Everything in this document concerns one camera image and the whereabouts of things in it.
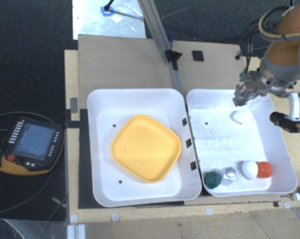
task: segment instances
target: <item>black floor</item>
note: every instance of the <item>black floor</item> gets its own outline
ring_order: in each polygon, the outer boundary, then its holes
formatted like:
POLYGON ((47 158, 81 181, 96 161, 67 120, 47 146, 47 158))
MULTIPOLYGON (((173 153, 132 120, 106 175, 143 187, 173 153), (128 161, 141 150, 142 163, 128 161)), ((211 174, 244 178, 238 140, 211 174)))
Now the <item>black floor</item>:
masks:
MULTIPOLYGON (((166 29, 176 40, 241 44, 244 26, 290 0, 155 0, 166 29)), ((255 38, 255 47, 266 45, 255 38)), ((35 112, 65 125, 65 49, 77 49, 72 39, 72 0, 0 0, 0 114, 35 112)), ((18 116, 0 119, 7 128, 18 116)), ((16 177, 0 173, 0 211, 34 194, 50 174, 16 177)), ((47 187, 33 200, 0 218, 47 220, 65 197, 65 165, 61 156, 47 187)), ((65 219, 60 208, 53 221, 65 219)))

